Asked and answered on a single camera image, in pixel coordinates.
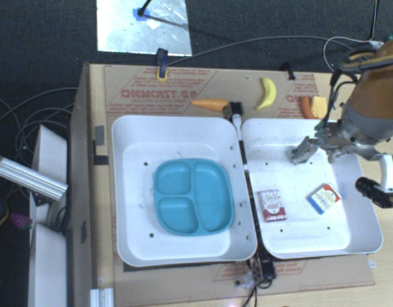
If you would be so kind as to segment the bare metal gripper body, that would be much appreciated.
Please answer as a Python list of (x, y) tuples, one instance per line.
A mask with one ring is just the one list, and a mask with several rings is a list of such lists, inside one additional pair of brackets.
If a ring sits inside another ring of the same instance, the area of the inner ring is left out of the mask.
[(388, 139), (388, 127), (384, 122), (319, 122), (316, 137), (326, 152), (347, 148), (368, 161), (377, 161), (382, 153), (375, 146)]

